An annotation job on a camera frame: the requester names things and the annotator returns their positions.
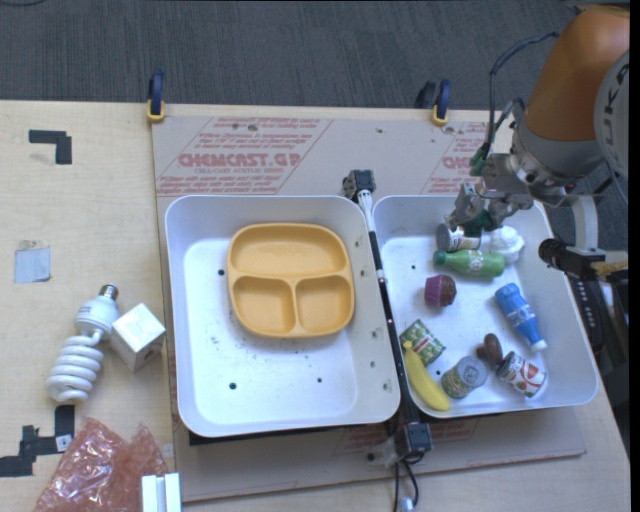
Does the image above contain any green bottle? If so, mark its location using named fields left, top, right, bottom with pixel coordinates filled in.
left=432, top=248, right=508, bottom=280

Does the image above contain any yellow divided plate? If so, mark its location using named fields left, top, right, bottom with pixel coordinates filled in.
left=225, top=222, right=357, bottom=339

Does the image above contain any white plastic tray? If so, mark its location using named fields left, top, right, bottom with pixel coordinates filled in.
left=371, top=194, right=600, bottom=420
left=164, top=194, right=403, bottom=439

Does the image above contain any red and white can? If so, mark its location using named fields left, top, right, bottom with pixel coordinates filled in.
left=495, top=350, right=548, bottom=400

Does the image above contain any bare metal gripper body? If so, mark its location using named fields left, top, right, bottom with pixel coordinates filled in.
left=477, top=152, right=576, bottom=211

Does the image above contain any black block with thin wires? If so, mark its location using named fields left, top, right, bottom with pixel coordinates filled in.
left=398, top=421, right=434, bottom=455
left=342, top=169, right=377, bottom=202

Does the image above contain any pink bubble wrap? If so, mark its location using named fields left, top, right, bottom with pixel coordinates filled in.
left=33, top=416, right=171, bottom=512

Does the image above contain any green can with pea label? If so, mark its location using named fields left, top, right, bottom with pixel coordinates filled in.
left=398, top=319, right=447, bottom=367

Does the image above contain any brown cardboard board, red print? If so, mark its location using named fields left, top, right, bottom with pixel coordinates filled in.
left=150, top=103, right=587, bottom=503

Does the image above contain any black cylinder on white bracket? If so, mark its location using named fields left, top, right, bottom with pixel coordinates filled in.
left=538, top=193, right=607, bottom=282

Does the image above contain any brown toy mushroom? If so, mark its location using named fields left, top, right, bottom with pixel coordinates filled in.
left=475, top=332, right=506, bottom=367

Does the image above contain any purple and brown cupcake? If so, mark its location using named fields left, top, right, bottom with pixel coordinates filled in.
left=424, top=273, right=458, bottom=308

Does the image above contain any white spiral light bulb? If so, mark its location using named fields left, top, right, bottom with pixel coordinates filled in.
left=45, top=283, right=122, bottom=405

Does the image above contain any thin black and white rod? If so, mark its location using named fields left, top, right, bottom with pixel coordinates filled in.
left=356, top=189, right=426, bottom=427

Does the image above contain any green can with silver lid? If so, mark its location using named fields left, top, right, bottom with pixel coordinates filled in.
left=440, top=355, right=489, bottom=401

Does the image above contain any yellow banana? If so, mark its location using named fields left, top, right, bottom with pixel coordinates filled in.
left=402, top=340, right=452, bottom=413

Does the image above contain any white block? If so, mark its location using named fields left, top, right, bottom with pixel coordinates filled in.
left=140, top=471, right=183, bottom=512

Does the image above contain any small white-labelled can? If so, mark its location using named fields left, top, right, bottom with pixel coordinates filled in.
left=435, top=223, right=483, bottom=253

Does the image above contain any blue bottle with white cap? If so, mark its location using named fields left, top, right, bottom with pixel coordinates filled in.
left=494, top=282, right=549, bottom=353

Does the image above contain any white toy ice cream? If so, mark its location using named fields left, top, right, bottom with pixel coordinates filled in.
left=489, top=225, right=526, bottom=265

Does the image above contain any dark green toy food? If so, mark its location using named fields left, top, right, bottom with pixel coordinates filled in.
left=467, top=209, right=494, bottom=236

